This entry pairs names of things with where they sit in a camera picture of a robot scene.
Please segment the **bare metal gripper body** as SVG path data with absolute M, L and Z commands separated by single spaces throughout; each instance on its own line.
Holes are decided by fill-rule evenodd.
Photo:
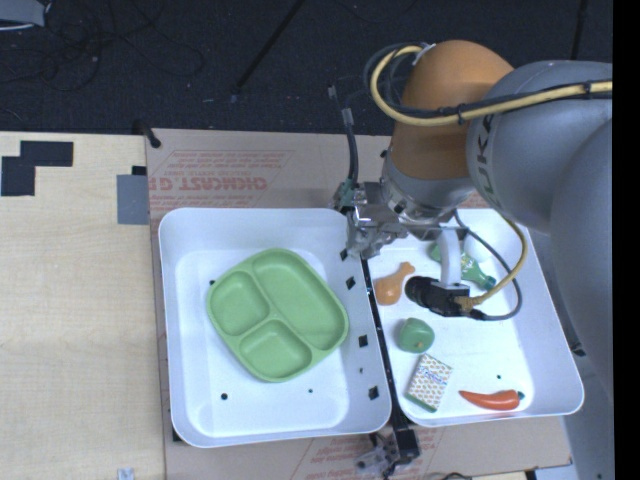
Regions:
M 404 232 L 429 240 L 440 223 L 453 213 L 451 205 L 438 207 L 406 195 L 393 183 L 365 182 L 354 193 L 349 228 L 367 230 L 370 242 L 379 232 Z

